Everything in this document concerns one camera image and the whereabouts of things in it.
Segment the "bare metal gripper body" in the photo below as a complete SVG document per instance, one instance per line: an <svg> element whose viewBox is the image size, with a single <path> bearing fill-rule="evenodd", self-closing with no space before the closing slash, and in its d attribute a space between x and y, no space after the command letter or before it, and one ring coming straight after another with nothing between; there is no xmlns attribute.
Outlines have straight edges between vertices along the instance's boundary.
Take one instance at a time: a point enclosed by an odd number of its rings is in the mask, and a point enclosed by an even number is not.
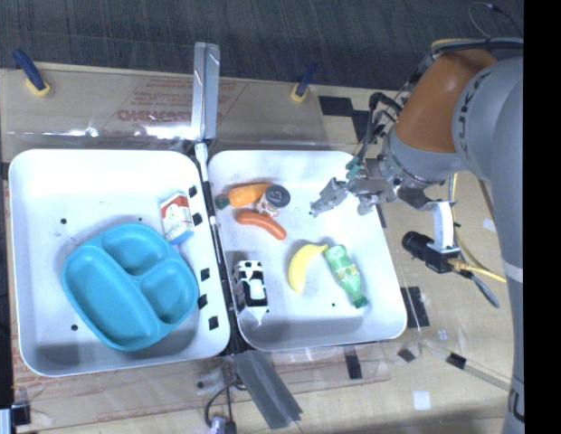
<svg viewBox="0 0 561 434"><path fill-rule="evenodd" d="M354 157L347 163L347 189L364 203L426 203L426 182L393 157Z"/></svg>

